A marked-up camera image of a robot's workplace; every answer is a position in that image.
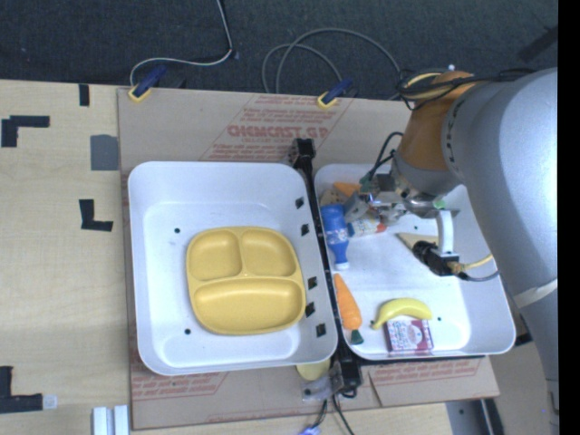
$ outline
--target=orange object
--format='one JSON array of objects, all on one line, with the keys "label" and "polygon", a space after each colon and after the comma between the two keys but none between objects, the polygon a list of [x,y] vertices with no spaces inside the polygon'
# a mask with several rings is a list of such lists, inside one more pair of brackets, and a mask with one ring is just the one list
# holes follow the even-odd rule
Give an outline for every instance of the orange object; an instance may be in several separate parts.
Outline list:
[{"label": "orange object", "polygon": [[363,317],[354,296],[346,286],[340,274],[334,274],[334,288],[336,289],[336,303],[343,320],[343,327],[353,332],[351,341],[354,344],[363,342],[363,338],[358,329],[363,325]]},{"label": "orange object", "polygon": [[354,192],[358,192],[361,189],[361,184],[351,184],[349,182],[334,182],[334,188],[350,197]]}]

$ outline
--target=white strip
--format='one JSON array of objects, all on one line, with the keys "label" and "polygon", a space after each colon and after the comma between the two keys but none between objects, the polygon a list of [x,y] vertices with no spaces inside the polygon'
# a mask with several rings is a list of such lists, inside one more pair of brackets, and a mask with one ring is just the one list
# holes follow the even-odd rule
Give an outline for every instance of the white strip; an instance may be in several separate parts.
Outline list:
[{"label": "white strip", "polygon": [[555,278],[552,282],[548,284],[530,288],[519,295],[514,296],[514,302],[518,308],[525,308],[526,306],[540,301],[545,296],[550,295],[558,288],[558,278]]}]

